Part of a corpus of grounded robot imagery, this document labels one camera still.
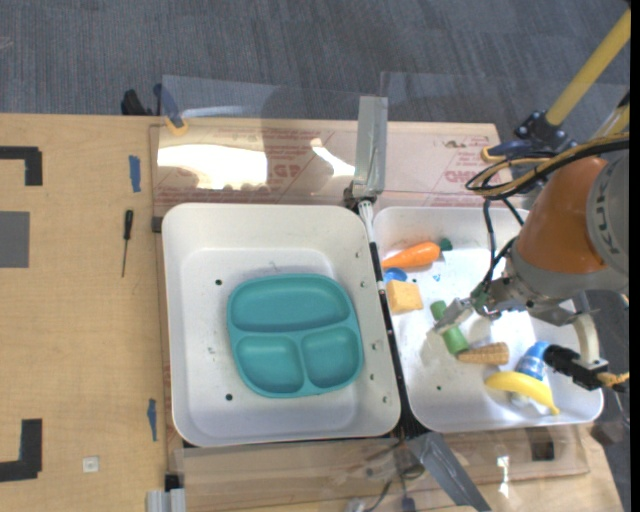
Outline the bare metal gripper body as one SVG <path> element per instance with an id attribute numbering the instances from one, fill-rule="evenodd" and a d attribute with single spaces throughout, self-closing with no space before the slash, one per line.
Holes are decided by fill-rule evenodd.
<path id="1" fill-rule="evenodd" d="M 551 297 L 533 291 L 518 277 L 481 282 L 472 291 L 472 306 L 478 314 L 491 319 L 504 312 L 526 312 L 554 326 L 569 325 L 592 313 L 584 292 Z"/>

